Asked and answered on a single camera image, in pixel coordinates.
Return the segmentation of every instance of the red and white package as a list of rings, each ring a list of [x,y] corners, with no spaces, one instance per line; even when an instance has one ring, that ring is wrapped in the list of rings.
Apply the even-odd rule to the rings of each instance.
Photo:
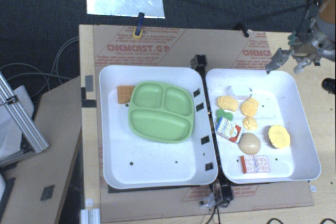
[[[266,155],[246,155],[240,157],[243,173],[268,173],[269,165]]]

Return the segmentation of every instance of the green plate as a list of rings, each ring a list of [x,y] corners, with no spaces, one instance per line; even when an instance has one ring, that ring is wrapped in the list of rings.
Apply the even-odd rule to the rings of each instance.
[[[142,82],[133,91],[128,122],[141,137],[165,143],[182,142],[193,130],[193,98],[174,85]]]

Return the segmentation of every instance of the cracker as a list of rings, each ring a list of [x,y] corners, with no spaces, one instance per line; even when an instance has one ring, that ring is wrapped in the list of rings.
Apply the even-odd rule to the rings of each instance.
[[[243,173],[269,173],[266,155],[240,156]]]
[[[221,109],[236,111],[238,109],[238,101],[229,95],[218,97],[217,105]]]
[[[135,86],[117,86],[118,104],[126,104],[131,101]]]
[[[245,116],[252,117],[257,113],[259,102],[250,97],[247,99],[240,107],[242,114]]]

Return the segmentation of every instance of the wire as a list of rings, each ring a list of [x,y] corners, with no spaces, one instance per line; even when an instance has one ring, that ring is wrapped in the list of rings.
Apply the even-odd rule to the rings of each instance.
[[[221,207],[221,208],[227,208],[230,204],[230,201],[224,203],[224,204],[219,204],[218,206]]]
[[[71,44],[75,43],[79,41],[79,38],[78,37],[74,37],[74,38],[71,38],[69,39],[67,42],[65,42],[61,47],[60,49],[58,50],[57,54],[56,54],[56,57],[54,59],[54,63],[52,64],[52,68],[51,68],[51,71],[50,71],[50,74],[53,74],[54,72],[56,72],[56,75],[59,76],[59,72],[58,72],[58,61],[59,61],[59,58],[60,56],[62,55],[62,53],[64,52],[64,50],[70,46]],[[44,85],[37,93],[35,93],[33,97],[37,96],[38,94],[40,94],[43,89],[46,87],[46,85]]]
[[[211,221],[212,218],[214,217],[214,214],[215,214],[215,212],[216,212],[216,209],[217,209],[217,206],[215,206],[215,208],[214,208],[214,210],[213,210],[213,212],[212,212],[212,214],[211,214],[209,220],[206,222],[206,224],[209,224],[209,223],[210,223],[210,221]]]
[[[333,220],[333,219],[331,219],[331,218],[325,218],[325,219],[323,219],[320,224],[324,224],[326,221],[331,221],[332,223],[336,224],[336,221]]]
[[[29,64],[27,64],[27,63],[21,63],[21,62],[15,62],[15,63],[10,63],[10,64],[8,64],[8,65],[4,65],[4,66],[0,67],[0,71],[3,70],[3,69],[5,69],[5,68],[11,67],[11,66],[24,66],[24,67],[29,67],[29,68],[32,68],[32,69],[36,70],[37,72],[43,74],[43,72],[42,72],[41,70],[39,70],[38,68],[36,68],[36,67],[34,67],[34,66],[32,66],[32,65],[29,65]],[[37,93],[31,95],[31,96],[30,96],[31,98],[35,97],[37,94],[39,94],[41,91],[43,91],[43,89],[44,89],[45,87],[48,87],[48,91],[50,91],[50,83],[49,83],[48,78],[47,78],[46,76],[43,76],[43,78],[46,80],[46,84],[43,86],[43,88],[42,88],[40,91],[38,91]]]
[[[52,72],[53,72],[53,71],[54,71],[54,68],[55,68],[56,75],[59,76],[59,72],[58,72],[58,63],[59,63],[59,59],[60,59],[61,55],[63,54],[63,52],[64,52],[64,51],[65,51],[71,44],[74,44],[74,43],[76,43],[76,42],[78,42],[78,41],[79,41],[79,38],[78,38],[78,37],[74,37],[74,38],[68,40],[67,42],[65,42],[65,43],[62,45],[62,47],[60,48],[60,50],[58,51],[57,56],[56,56],[55,61],[54,61],[53,70],[52,70]]]
[[[220,217],[220,214],[219,214],[218,206],[216,206],[216,210],[217,210],[217,216],[218,216],[218,224],[221,224],[221,223],[220,223],[220,222],[221,222],[221,221],[220,221],[220,220],[221,220],[221,219],[220,219],[221,217]]]
[[[63,76],[58,76],[58,75],[54,75],[54,74],[48,74],[48,73],[22,73],[22,74],[17,74],[15,76],[10,77],[9,79],[7,79],[7,81],[21,77],[21,76],[37,76],[37,75],[41,75],[41,76],[49,76],[49,77],[53,77],[53,78],[59,78],[59,79],[66,79],[66,80],[71,80],[72,78],[68,78],[68,77],[63,77]]]
[[[277,222],[279,222],[280,224],[284,224],[281,220],[277,219],[277,218],[271,218],[267,224],[270,224],[273,220],[276,220]]]

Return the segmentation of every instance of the black clip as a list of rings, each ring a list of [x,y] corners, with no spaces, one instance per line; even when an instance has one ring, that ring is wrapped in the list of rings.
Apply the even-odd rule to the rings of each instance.
[[[145,18],[145,13],[139,12],[138,22],[137,22],[136,28],[133,31],[133,38],[135,39],[140,39],[142,36],[142,25],[143,25],[144,18]]]
[[[6,102],[0,104],[0,106],[2,105],[6,105],[6,104],[14,104],[19,100],[19,98],[17,97],[17,95],[14,95],[12,97],[9,97],[6,99]]]
[[[244,37],[249,37],[250,35],[247,32],[246,25],[243,23],[238,23],[236,26],[233,28],[233,30],[242,30],[244,33]]]

